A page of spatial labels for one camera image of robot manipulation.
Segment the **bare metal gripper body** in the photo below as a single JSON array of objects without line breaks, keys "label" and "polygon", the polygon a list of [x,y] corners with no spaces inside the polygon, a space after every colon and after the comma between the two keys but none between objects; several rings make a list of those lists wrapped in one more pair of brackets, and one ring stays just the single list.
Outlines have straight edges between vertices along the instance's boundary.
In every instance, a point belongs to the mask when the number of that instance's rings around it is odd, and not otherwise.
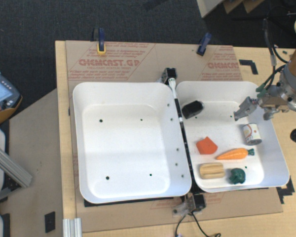
[{"label": "bare metal gripper body", "polygon": [[257,97],[262,108],[296,112],[296,84],[292,87],[289,83],[277,83],[258,93]]}]

